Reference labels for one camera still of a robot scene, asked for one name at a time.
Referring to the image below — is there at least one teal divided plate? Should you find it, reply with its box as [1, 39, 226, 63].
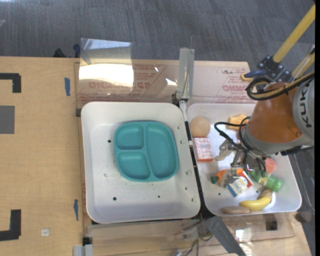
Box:
[113, 121, 180, 183]

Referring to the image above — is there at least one beige ball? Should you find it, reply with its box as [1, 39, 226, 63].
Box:
[189, 116, 212, 138]

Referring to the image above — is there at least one red and white carton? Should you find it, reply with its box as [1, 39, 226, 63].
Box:
[192, 136, 215, 163]

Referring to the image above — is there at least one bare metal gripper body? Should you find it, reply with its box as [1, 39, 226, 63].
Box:
[230, 146, 266, 175]

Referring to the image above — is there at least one orange biscuit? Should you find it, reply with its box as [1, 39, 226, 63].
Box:
[226, 113, 250, 131]

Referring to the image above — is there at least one white plastic tray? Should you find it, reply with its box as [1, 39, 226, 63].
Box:
[80, 101, 202, 224]
[186, 102, 303, 218]

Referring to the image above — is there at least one brown cardboard board red print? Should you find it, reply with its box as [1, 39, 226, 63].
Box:
[74, 58, 296, 242]

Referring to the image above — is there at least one yellow banana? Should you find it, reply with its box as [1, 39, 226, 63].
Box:
[239, 195, 272, 212]

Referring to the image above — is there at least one green bottle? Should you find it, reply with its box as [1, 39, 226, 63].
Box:
[247, 169, 284, 193]

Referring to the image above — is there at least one pink cylinder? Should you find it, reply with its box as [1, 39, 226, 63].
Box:
[264, 157, 277, 175]

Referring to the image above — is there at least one tan bread roll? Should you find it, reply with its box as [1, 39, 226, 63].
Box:
[259, 188, 274, 200]

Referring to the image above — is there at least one white and blue carton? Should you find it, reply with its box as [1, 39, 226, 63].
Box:
[227, 170, 254, 198]

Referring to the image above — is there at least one orange carrot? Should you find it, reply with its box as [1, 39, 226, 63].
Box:
[210, 168, 245, 186]

